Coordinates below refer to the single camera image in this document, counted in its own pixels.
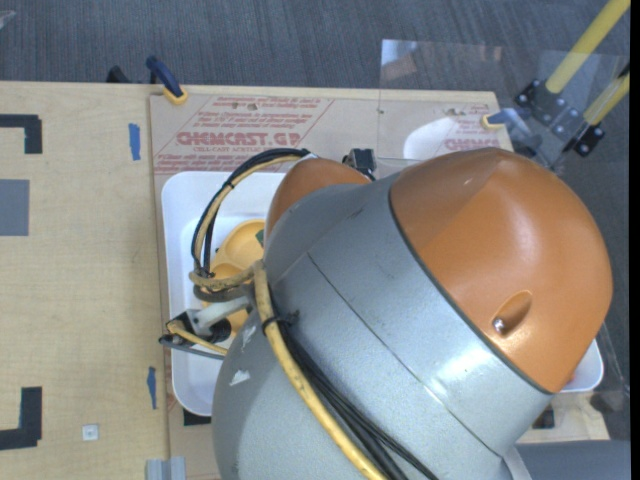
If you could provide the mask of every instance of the wooden table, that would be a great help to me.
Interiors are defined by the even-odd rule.
[[[218,477],[210,426],[185,427],[181,412],[168,410],[168,355],[157,342],[166,279],[149,97],[160,93],[141,84],[0,82],[0,114],[42,124],[40,153],[24,129],[0,127],[0,188],[28,208],[26,228],[0,232],[0,478],[145,478],[149,459],[179,455],[188,478]],[[259,94],[353,99],[372,112],[380,98],[377,90]],[[375,133],[375,124],[363,126]]]

